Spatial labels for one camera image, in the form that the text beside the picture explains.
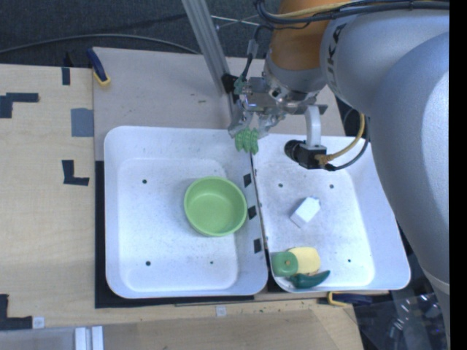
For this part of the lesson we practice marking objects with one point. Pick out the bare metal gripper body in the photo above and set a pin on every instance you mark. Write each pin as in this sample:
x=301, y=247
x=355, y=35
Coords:
x=262, y=98

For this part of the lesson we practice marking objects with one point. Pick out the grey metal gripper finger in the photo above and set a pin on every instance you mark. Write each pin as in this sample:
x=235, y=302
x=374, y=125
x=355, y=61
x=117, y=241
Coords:
x=241, y=120
x=266, y=123

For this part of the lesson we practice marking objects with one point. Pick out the green pea pod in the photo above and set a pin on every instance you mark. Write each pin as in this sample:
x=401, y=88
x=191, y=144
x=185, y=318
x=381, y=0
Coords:
x=247, y=140

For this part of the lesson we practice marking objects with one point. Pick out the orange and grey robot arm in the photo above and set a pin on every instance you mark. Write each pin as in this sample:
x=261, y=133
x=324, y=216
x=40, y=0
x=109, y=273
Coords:
x=386, y=71

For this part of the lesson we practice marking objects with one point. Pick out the black block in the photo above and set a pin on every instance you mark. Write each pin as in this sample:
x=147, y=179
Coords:
x=227, y=83

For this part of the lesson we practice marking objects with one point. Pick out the brown cardboard board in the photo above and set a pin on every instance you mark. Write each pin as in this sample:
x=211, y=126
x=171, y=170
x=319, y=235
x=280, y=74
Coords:
x=157, y=89

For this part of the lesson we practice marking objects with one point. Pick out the green bowl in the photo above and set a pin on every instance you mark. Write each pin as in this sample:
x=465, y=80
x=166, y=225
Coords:
x=215, y=206

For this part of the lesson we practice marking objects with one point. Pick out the white carton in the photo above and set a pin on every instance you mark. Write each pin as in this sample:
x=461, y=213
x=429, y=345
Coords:
x=305, y=211

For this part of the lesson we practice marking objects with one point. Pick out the white plastic tray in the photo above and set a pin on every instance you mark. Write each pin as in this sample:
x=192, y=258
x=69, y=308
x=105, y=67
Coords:
x=335, y=239
x=164, y=232

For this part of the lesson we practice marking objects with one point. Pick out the yellow and green corn cob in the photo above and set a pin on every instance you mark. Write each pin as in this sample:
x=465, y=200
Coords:
x=304, y=259

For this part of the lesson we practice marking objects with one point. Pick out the dark green chili pepper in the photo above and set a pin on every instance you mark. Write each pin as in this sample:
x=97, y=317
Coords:
x=310, y=280

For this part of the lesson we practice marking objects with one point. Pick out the black cylinder on white bracket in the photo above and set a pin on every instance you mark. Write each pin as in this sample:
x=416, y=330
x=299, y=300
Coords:
x=308, y=153

